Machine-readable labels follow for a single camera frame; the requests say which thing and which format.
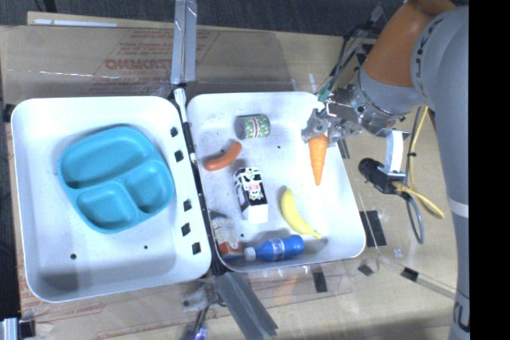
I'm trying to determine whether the brown cardboard board red print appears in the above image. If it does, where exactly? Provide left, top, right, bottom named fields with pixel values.
left=0, top=24, right=459, bottom=340

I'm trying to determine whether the yellow banana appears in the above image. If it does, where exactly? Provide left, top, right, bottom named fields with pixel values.
left=280, top=187, right=323, bottom=240

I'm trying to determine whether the blue plastic bottle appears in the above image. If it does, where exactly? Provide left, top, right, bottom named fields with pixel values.
left=243, top=234, right=306, bottom=263

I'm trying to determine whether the white plastic tray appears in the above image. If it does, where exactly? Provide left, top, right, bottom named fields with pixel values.
left=186, top=91, right=367, bottom=274
left=10, top=95, right=213, bottom=303

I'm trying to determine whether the cow print milk carton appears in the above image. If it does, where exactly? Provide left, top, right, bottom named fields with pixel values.
left=233, top=166, right=269, bottom=225

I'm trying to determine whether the orange carrot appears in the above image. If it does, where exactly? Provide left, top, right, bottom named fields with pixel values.
left=308, top=134, right=329, bottom=187

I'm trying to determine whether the green patterned can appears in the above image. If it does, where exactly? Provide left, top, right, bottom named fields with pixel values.
left=233, top=114, right=272, bottom=141

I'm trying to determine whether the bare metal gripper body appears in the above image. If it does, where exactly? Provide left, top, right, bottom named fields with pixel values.
left=325, top=85, right=404, bottom=139

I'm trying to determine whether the black cylinder on white bracket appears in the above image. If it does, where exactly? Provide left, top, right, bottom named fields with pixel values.
left=357, top=130, right=411, bottom=195

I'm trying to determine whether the orange sausage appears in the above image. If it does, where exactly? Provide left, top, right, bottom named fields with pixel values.
left=203, top=140, right=243, bottom=173

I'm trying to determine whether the blue divided plate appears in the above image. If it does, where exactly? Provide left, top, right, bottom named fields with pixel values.
left=57, top=124, right=176, bottom=234

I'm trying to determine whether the orange and white carton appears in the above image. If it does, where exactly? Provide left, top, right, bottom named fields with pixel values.
left=210, top=215, right=245, bottom=261

